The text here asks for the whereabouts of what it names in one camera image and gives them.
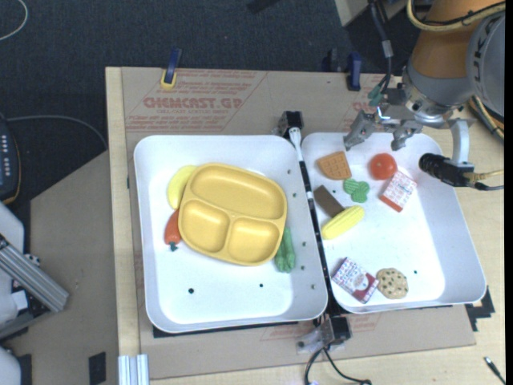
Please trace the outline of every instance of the yellow plate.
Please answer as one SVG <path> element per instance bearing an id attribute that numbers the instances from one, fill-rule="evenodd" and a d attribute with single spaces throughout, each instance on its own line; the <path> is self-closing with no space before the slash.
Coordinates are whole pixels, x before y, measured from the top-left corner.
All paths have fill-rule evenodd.
<path id="1" fill-rule="evenodd" d="M 240 265 L 276 254 L 287 199 L 273 180 L 226 164 L 204 164 L 191 175 L 180 204 L 179 229 L 192 249 Z"/>

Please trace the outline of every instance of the wooden table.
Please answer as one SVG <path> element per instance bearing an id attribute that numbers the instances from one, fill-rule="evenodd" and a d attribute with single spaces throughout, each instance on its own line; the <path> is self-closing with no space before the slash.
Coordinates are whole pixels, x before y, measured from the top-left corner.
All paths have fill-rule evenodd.
<path id="1" fill-rule="evenodd" d="M 107 117 L 110 145 L 111 191 L 115 250 L 116 306 L 118 315 L 118 340 L 121 355 L 140 354 L 138 313 L 135 297 L 135 275 L 133 242 L 131 239 L 131 206 L 127 189 L 127 144 L 123 110 L 123 72 L 119 67 L 106 69 Z M 283 100 L 298 109 L 294 99 L 307 95 L 317 106 L 319 113 L 331 110 L 333 99 L 329 92 L 315 91 L 317 80 L 325 80 L 322 73 L 269 72 L 273 81 L 283 85 Z M 329 81 L 343 96 L 346 92 L 343 75 L 333 75 Z M 449 131 L 426 129 L 444 151 L 452 153 L 452 137 Z M 469 160 L 476 172 L 490 172 L 503 168 L 504 148 L 481 123 L 471 127 L 471 150 Z M 492 184 L 503 183 L 503 177 L 490 179 Z M 369 378 L 376 384 L 398 383 L 482 385 L 499 383 L 485 364 L 488 356 L 497 368 L 506 375 L 505 339 L 505 280 L 504 280 L 504 193 L 503 191 L 480 192 L 471 188 L 458 188 L 457 195 L 462 206 L 471 236 L 482 262 L 489 291 L 495 306 L 491 318 L 478 321 L 475 333 L 476 345 L 436 351 L 422 351 L 400 355 L 375 356 L 339 362 L 341 370 L 356 378 Z M 161 379 L 151 383 L 164 384 L 227 384 L 254 383 L 300 384 L 303 383 L 304 364 L 261 368 L 257 370 L 198 375 L 185 378 Z M 310 371 L 310 380 L 319 383 L 344 383 L 327 362 L 316 363 Z"/>

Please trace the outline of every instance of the small box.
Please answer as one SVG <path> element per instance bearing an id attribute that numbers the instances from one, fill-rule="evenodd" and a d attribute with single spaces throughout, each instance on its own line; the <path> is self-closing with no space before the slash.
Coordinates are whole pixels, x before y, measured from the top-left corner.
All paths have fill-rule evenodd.
<path id="1" fill-rule="evenodd" d="M 397 171 L 379 199 L 400 213 L 416 188 L 415 181 Z"/>
<path id="2" fill-rule="evenodd" d="M 349 258 L 344 259 L 332 279 L 364 304 L 369 301 L 379 283 L 378 279 Z"/>

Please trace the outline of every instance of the red tomato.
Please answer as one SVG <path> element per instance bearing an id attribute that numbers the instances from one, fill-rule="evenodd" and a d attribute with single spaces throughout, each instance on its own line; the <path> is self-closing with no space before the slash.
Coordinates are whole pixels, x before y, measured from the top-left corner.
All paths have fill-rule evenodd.
<path id="1" fill-rule="evenodd" d="M 398 164 L 388 153 L 376 154 L 369 163 L 370 175 L 375 180 L 386 180 L 391 178 L 398 170 Z"/>

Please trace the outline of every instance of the black carpet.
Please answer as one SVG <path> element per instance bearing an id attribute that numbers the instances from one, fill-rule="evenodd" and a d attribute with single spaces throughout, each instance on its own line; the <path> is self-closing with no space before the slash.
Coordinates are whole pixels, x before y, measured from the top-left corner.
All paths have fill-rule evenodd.
<path id="1" fill-rule="evenodd" d="M 333 48 L 357 51 L 362 72 L 384 73 L 369 12 L 342 27 L 334 0 L 23 0 L 26 25 L 0 40 L 0 113 L 7 119 L 60 115 L 107 137 L 104 70 L 166 67 L 181 47 L 181 67 L 320 71 Z M 23 20 L 15 0 L 0 0 L 0 38 Z M 387 29 L 400 71 L 418 31 L 405 13 Z M 22 161 L 13 210 L 100 154 L 100 138 L 67 120 L 10 123 Z"/>

